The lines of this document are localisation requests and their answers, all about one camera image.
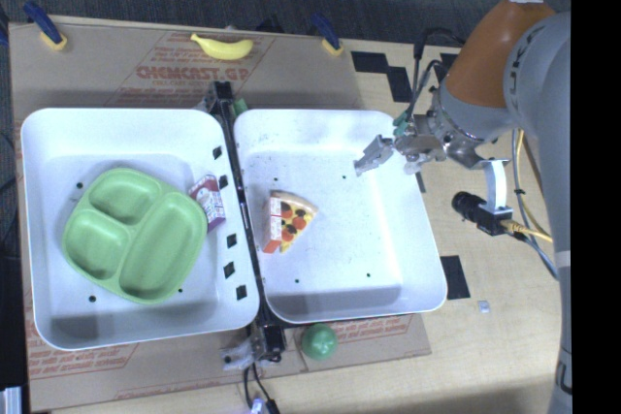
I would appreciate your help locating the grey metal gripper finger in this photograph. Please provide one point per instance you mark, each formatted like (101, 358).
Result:
(413, 167)
(374, 155)

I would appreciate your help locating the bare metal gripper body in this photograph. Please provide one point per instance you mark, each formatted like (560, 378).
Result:
(427, 143)

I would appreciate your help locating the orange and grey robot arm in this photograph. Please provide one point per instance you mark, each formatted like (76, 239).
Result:
(538, 77)

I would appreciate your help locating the white plastic tray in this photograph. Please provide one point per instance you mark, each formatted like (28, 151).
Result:
(145, 131)
(359, 218)

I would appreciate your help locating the toy pizza slice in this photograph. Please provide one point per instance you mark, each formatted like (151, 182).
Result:
(298, 220)

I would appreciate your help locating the thin black and white rod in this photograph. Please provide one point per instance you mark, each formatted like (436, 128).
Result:
(241, 203)

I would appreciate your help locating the purple and white carton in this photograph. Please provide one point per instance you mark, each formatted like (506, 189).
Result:
(209, 199)

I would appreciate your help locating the yellow banana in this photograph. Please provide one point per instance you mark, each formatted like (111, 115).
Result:
(224, 48)

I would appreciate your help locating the green toy apple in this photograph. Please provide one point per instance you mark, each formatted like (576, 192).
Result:
(318, 341)

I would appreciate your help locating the green divided plate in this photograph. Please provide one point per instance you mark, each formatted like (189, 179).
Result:
(155, 237)

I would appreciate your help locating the brown cardboard board red print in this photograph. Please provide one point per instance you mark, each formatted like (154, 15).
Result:
(121, 63)

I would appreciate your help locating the black cylinder on white bracket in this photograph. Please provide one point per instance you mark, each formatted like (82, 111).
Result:
(473, 206)

